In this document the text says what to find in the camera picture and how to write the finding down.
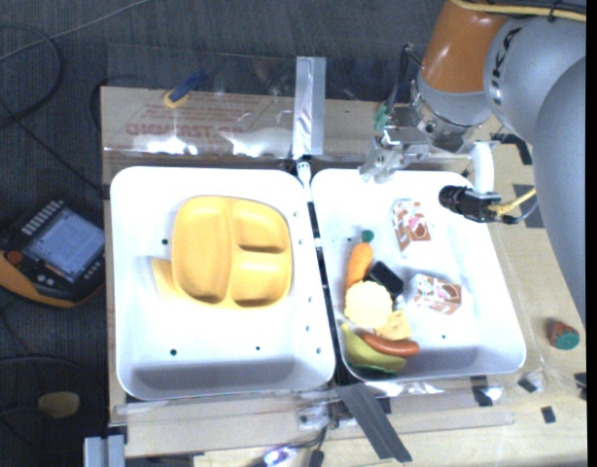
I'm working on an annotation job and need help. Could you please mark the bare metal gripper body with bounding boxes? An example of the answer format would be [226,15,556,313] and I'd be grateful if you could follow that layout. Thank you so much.
[374,104,475,163]

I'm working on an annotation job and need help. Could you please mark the white and brown carton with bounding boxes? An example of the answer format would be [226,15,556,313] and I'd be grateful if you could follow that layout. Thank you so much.
[390,198,434,254]
[408,272,464,317]

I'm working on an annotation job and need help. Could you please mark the orange carrot with green top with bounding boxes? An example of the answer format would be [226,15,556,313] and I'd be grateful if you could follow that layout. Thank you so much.
[345,229,376,290]

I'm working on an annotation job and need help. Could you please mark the black rectangular block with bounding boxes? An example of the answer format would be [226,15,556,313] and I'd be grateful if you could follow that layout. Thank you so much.
[368,260,406,298]

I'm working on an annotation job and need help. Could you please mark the pale yellow round biscuit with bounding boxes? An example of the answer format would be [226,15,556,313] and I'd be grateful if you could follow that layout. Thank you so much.
[343,279,395,331]

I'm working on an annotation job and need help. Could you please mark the white plastic tray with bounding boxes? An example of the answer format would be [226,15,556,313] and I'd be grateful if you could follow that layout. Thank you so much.
[309,167,528,385]
[108,164,337,402]

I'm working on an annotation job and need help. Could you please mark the yellow wedge slice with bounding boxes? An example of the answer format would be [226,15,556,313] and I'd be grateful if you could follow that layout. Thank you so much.
[374,308,413,341]

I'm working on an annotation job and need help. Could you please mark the red sausage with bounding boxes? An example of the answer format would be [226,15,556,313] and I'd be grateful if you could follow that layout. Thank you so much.
[360,331,421,358]

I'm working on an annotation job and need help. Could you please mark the brown cardboard board red print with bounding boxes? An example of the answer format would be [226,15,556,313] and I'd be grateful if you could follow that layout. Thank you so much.
[99,85,587,462]

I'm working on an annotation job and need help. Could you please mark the yellow divided plate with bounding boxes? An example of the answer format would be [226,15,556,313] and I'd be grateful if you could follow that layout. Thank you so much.
[171,195,296,310]

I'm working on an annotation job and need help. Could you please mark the yellow banana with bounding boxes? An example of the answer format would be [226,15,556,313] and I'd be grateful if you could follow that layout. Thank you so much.
[339,322,408,374]

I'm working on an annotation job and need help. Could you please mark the dark green toy food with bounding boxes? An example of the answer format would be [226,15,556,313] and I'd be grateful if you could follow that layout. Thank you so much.
[351,362,400,379]

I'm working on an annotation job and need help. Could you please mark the pale yellow flat slice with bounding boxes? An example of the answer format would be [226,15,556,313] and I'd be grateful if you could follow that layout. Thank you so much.
[150,256,184,300]

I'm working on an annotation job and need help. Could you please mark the red and green toy strawberry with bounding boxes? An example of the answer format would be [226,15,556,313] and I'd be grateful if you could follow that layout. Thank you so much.
[545,318,581,351]

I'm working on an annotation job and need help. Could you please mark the yellow round toy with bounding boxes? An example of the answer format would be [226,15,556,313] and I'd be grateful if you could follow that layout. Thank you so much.
[37,390,82,420]

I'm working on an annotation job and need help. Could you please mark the black cylinder on white bracket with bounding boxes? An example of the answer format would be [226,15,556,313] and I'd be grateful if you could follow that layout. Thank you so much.
[438,140,504,225]

